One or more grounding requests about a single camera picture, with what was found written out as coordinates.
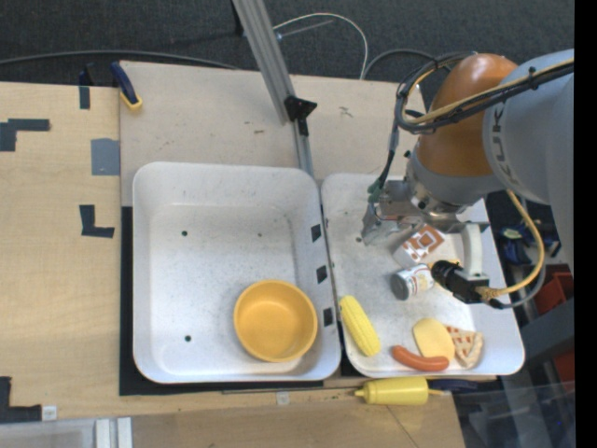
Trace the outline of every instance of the white cable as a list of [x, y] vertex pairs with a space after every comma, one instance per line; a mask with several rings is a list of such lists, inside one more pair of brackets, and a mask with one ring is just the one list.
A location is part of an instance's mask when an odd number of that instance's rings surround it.
[[296, 17], [295, 19], [285, 21], [283, 23], [279, 23], [273, 27], [273, 30], [275, 31], [275, 30], [278, 30], [279, 28], [282, 28], [283, 26], [289, 25], [291, 23], [295, 23], [297, 21], [306, 20], [306, 19], [309, 19], [312, 17], [333, 17], [336, 19], [346, 21], [347, 23], [350, 23], [359, 34], [361, 34], [361, 37], [363, 38], [363, 45], [365, 47], [365, 58], [363, 59], [363, 66], [361, 68], [361, 73], [359, 75], [359, 79], [363, 79], [365, 77], [365, 68], [367, 67], [367, 60], [368, 60], [368, 56], [369, 56], [369, 47], [368, 47], [367, 37], [365, 36], [365, 33], [363, 33], [363, 30], [361, 30], [359, 28], [359, 26], [356, 23], [354, 23], [354, 21], [347, 19], [346, 17], [342, 17], [341, 15], [337, 15], [335, 13], [319, 12], [319, 13], [310, 13], [309, 15], [303, 15], [302, 17]]

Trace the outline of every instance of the yellow cable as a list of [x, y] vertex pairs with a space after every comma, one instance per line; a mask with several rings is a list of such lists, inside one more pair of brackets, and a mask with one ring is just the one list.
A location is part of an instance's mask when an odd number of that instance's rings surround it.
[[[573, 63], [573, 62], [574, 62], [574, 60], [575, 60], [574, 58], [570, 58], [570, 59], [568, 59], [568, 60], [565, 60], [564, 62], [557, 63], [557, 64], [553, 64], [552, 66], [548, 66], [548, 67], [546, 67], [546, 68], [543, 68], [542, 70], [538, 70], [538, 71], [536, 71], [536, 72], [534, 73], [534, 76], [535, 76], [535, 77], [539, 77], [539, 76], [543, 75], [544, 73], [547, 73], [547, 72], [551, 71], [552, 69], [559, 68], [559, 67], [561, 67], [561, 66], [565, 66], [565, 65], [567, 65], [567, 64], [569, 64], [569, 63]], [[417, 80], [415, 81], [415, 84], [414, 84], [414, 85], [412, 85], [412, 88], [413, 88], [413, 89], [414, 89], [414, 88], [417, 88], [417, 86], [418, 86], [418, 85], [421, 83], [421, 81], [423, 81], [425, 78], [427, 78], [427, 76], [428, 76], [430, 73], [434, 72], [434, 71], [435, 71], [435, 69], [431, 69], [431, 70], [429, 70], [428, 72], [426, 72], [426, 73], [422, 74], [420, 77], [418, 77], [418, 78], [417, 78]], [[438, 118], [438, 117], [441, 117], [441, 116], [447, 115], [447, 114], [448, 114], [448, 113], [450, 113], [450, 112], [451, 112], [451, 111], [452, 111], [454, 108], [456, 108], [456, 107], [458, 107], [458, 106], [461, 106], [461, 105], [465, 105], [466, 103], [472, 102], [472, 101], [473, 101], [475, 98], [479, 98], [480, 96], [484, 96], [484, 95], [486, 95], [486, 94], [489, 94], [490, 92], [493, 92], [493, 91], [496, 91], [496, 90], [506, 90], [506, 89], [508, 89], [508, 88], [510, 88], [510, 87], [514, 87], [515, 85], [517, 85], [517, 84], [519, 84], [519, 83], [522, 83], [522, 82], [526, 81], [527, 79], [528, 79], [528, 76], [525, 76], [525, 77], [520, 77], [520, 78], [514, 79], [514, 80], [512, 80], [512, 81], [509, 81], [508, 83], [505, 83], [505, 84], [503, 84], [503, 85], [498, 85], [498, 86], [496, 86], [496, 87], [493, 87], [493, 88], [489, 88], [488, 90], [485, 90], [485, 91], [482, 91], [482, 92], [480, 92], [480, 93], [474, 94], [474, 95], [472, 95], [472, 96], [469, 96], [469, 97], [467, 97], [467, 98], [464, 98], [464, 99], [462, 99], [462, 100], [460, 100], [460, 101], [457, 101], [457, 102], [455, 102], [455, 103], [452, 103], [452, 104], [450, 104], [450, 105], [445, 105], [445, 106], [442, 106], [441, 108], [438, 108], [438, 109], [436, 109], [436, 110], [434, 110], [434, 111], [431, 111], [431, 112], [429, 112], [429, 113], [426, 113], [425, 115], [422, 115], [422, 116], [420, 116], [420, 117], [418, 117], [418, 118], [412, 118], [412, 119], [408, 119], [408, 118], [407, 118], [407, 114], [406, 114], [406, 107], [405, 107], [405, 108], [403, 108], [403, 109], [402, 109], [402, 117], [403, 117], [403, 119], [404, 119], [404, 120], [405, 120], [407, 123], [410, 123], [410, 124], [420, 124], [420, 123], [425, 123], [425, 122], [427, 122], [427, 121], [429, 121], [429, 120], [436, 119], [436, 118]]]
[[538, 276], [539, 272], [541, 271], [541, 267], [543, 266], [543, 262], [545, 261], [545, 247], [543, 246], [543, 239], [541, 239], [539, 229], [536, 227], [529, 214], [524, 210], [524, 207], [522, 207], [522, 204], [516, 197], [516, 194], [514, 194], [514, 192], [512, 192], [510, 189], [507, 189], [506, 193], [509, 196], [512, 203], [514, 204], [514, 206], [521, 214], [524, 223], [529, 228], [531, 234], [535, 238], [535, 243], [537, 244], [538, 251], [537, 263], [531, 271], [531, 273], [529, 273], [529, 275], [527, 275], [522, 281], [520, 281], [518, 284], [515, 284], [514, 286], [504, 288], [477, 287], [477, 292], [485, 301], [495, 299], [496, 297], [500, 297], [504, 294], [516, 292], [517, 290], [520, 290], [521, 288], [528, 286], [533, 281], [533, 279], [535, 279]]

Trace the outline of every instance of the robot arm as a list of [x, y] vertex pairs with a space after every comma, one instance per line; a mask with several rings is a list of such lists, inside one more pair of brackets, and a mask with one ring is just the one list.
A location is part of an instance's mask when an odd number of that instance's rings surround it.
[[[407, 119], [409, 91], [447, 64], [455, 66], [429, 113]], [[388, 231], [413, 231], [425, 223], [444, 232], [462, 231], [465, 223], [458, 215], [488, 193], [505, 189], [511, 198], [516, 193], [551, 206], [574, 274], [573, 50], [520, 66], [492, 54], [449, 56], [423, 68], [398, 91], [395, 114], [388, 164], [369, 188], [365, 244]], [[404, 179], [386, 181], [398, 128], [420, 136]], [[441, 266], [437, 279], [445, 284], [451, 272]]]

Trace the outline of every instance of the blue and yellow clamp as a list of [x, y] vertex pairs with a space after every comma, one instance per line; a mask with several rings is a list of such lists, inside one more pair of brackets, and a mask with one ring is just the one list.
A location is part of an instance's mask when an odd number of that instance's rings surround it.
[[111, 63], [110, 72], [120, 86], [120, 99], [129, 107], [129, 109], [139, 109], [143, 104], [143, 100], [141, 99], [141, 96], [135, 92], [129, 77], [127, 77], [127, 74], [120, 66], [120, 63]]

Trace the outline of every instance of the can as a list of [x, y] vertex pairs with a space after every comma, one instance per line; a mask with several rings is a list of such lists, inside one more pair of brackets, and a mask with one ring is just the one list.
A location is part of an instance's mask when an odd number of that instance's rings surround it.
[[426, 264], [417, 264], [409, 269], [393, 273], [390, 277], [390, 288], [397, 299], [407, 300], [431, 288], [435, 284], [431, 270]]

